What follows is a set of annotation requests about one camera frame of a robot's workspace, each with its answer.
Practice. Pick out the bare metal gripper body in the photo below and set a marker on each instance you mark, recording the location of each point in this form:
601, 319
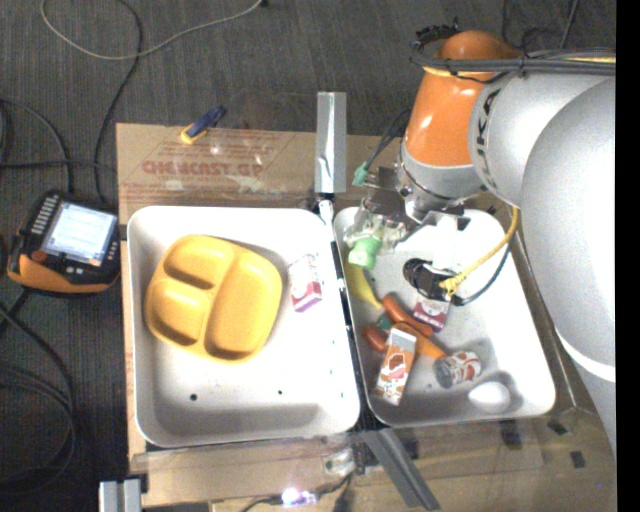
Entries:
387, 189

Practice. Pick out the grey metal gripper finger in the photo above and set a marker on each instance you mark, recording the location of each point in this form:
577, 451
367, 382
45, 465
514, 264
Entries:
367, 214
397, 222

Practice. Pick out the clear bottle with green cap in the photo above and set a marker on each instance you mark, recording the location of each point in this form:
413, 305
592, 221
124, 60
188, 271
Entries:
364, 252

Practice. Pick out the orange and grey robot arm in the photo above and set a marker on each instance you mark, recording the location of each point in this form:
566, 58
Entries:
550, 150

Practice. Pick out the yellow banana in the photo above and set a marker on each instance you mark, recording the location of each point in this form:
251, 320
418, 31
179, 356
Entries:
364, 291

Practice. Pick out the long red sausage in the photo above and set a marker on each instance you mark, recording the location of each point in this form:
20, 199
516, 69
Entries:
398, 311

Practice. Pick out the pink and white carton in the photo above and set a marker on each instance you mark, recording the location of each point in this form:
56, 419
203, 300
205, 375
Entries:
305, 284

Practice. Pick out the small purple carton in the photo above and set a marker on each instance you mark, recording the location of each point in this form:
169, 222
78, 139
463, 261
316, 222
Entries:
430, 315

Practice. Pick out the short red sausage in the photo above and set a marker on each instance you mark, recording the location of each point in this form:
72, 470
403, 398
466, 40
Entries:
374, 339

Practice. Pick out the orange carrot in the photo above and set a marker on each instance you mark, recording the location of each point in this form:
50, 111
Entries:
428, 347

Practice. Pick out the orange and white carton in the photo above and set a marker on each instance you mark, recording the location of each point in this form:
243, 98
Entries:
396, 371

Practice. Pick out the white plastic tray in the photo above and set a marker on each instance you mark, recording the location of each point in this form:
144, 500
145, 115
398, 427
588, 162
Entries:
300, 360
500, 330

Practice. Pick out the red and white can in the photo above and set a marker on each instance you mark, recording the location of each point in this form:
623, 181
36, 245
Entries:
457, 369

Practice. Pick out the brown cardboard board red print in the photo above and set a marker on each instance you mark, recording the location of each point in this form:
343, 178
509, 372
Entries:
200, 170

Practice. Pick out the yellow divided plate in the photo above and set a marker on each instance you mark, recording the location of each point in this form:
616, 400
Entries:
215, 300

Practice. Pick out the white egg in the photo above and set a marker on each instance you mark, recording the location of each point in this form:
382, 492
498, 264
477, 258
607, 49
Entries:
490, 397

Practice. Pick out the black cylinder on white bracket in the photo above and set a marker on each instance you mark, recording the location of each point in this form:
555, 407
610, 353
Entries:
424, 278

